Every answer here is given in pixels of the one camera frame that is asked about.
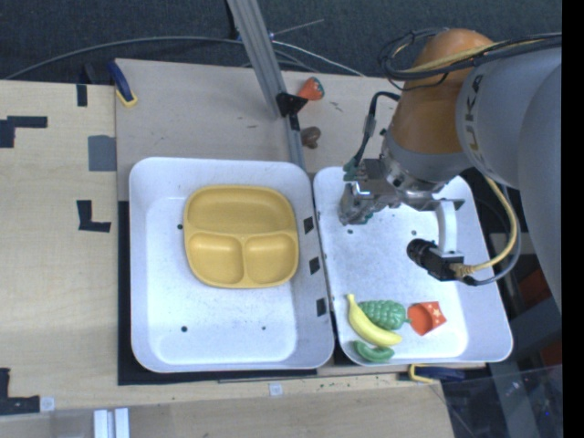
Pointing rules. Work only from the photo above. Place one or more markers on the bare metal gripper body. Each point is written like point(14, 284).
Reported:
point(381, 183)

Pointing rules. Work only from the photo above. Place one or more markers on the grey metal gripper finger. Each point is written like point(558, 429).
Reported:
point(349, 208)
point(368, 205)

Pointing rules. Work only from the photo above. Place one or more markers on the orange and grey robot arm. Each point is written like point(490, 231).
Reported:
point(497, 121)

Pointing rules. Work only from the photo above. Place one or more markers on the white plastic tray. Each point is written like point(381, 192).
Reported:
point(378, 263)
point(228, 326)

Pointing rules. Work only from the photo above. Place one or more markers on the brown mushroom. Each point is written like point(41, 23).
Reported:
point(311, 136)

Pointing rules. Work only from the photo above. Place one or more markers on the green grapes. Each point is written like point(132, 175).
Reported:
point(388, 313)

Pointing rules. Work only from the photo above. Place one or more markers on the yellow divided plate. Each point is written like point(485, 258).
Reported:
point(239, 235)

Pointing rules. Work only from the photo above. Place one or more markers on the red strawberry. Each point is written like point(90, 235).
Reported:
point(311, 88)

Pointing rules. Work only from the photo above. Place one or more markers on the yellow banana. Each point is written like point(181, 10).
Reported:
point(367, 329)

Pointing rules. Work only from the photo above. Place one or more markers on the green curved vegetable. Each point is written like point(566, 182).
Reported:
point(374, 354)

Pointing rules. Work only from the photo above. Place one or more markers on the pale wood board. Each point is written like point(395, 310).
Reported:
point(191, 107)

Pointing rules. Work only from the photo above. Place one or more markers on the black cylinder on white bracket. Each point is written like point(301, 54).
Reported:
point(445, 263)

